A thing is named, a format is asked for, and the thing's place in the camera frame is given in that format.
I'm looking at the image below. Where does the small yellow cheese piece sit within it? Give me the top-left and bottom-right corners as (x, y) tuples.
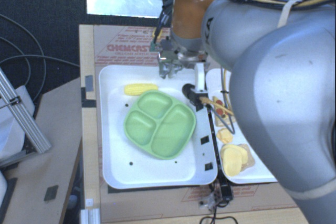
(216, 127), (234, 144)

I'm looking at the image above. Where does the tan bread slice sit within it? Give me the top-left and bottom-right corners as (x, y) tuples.
(236, 143), (256, 172)

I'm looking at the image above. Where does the yellow corn cob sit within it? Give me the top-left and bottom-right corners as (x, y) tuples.
(123, 83), (159, 97)

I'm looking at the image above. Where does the black block with thin wires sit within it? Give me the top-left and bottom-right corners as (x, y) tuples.
(214, 181), (234, 203)

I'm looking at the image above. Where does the thin black rod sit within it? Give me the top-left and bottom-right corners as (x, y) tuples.
(206, 104), (224, 187)

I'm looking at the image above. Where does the black cylinder on white bracket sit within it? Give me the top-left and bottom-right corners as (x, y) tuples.
(181, 62), (211, 113)

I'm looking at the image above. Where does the white plastic tray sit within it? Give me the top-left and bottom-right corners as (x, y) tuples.
(98, 65), (219, 190)
(205, 68), (279, 185)

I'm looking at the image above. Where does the brown cardboard board red print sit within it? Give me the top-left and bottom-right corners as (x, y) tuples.
(93, 24), (300, 221)

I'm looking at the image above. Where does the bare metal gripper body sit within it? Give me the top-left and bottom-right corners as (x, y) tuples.
(156, 38), (210, 70)

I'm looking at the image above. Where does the green divided plate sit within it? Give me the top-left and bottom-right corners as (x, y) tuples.
(123, 89), (197, 161)

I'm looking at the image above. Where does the pizza slice with red toppings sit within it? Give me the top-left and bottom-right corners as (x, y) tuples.
(211, 95), (234, 120)

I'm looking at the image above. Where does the yellow oval chip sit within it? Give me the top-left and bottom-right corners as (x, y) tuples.
(219, 144), (250, 177)

